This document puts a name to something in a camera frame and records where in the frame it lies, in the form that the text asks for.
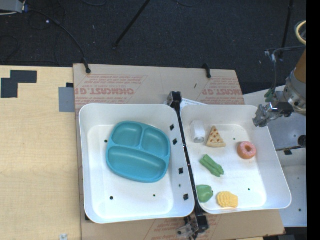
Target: blue divided plate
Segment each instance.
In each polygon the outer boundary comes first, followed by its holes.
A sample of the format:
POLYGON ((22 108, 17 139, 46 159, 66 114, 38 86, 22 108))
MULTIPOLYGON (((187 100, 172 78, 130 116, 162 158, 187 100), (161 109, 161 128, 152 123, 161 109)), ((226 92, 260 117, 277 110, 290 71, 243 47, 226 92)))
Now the blue divided plate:
POLYGON ((106 163, 121 177, 154 183, 167 173, 170 155, 170 141, 162 130, 140 122, 123 121, 110 135, 106 163))

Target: donut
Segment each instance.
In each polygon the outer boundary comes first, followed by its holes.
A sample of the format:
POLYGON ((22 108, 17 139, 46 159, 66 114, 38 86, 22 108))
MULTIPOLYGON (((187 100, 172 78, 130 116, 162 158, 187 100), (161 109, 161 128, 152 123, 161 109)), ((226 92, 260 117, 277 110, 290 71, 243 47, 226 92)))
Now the donut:
POLYGON ((257 154, 255 145, 249 141, 240 142, 236 151, 242 159, 251 159, 257 154))

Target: toy green vegetable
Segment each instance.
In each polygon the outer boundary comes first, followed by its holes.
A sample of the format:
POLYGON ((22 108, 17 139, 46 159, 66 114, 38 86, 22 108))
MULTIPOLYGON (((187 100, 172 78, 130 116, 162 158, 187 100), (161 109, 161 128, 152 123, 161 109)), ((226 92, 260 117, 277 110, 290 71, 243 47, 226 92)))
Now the toy green vegetable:
POLYGON ((220 177, 225 174, 224 169, 218 163, 216 163, 210 156, 205 154, 203 158, 200 160, 200 164, 202 164, 205 168, 207 168, 211 174, 214 176, 220 177))
POLYGON ((206 203, 214 196, 214 192, 209 185, 197 185, 196 191, 200 203, 206 203))

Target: robotic hand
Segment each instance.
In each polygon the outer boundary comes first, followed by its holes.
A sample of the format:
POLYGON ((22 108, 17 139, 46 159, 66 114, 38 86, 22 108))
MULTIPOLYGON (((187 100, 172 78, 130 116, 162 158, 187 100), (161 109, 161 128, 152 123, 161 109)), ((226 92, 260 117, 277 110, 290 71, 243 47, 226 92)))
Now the robotic hand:
POLYGON ((295 69, 286 79, 283 91, 270 89, 265 94, 268 104, 259 105, 253 119, 256 127, 265 127, 270 121, 282 116, 290 117, 292 112, 306 116, 306 56, 305 49, 295 69))

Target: pizza slice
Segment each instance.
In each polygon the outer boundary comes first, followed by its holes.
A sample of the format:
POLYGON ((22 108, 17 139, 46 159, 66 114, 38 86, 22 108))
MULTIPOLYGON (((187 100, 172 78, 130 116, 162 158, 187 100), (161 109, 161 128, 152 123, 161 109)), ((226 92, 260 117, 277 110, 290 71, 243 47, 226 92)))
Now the pizza slice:
POLYGON ((217 127, 212 126, 206 145, 212 148, 222 148, 227 145, 222 139, 217 127))

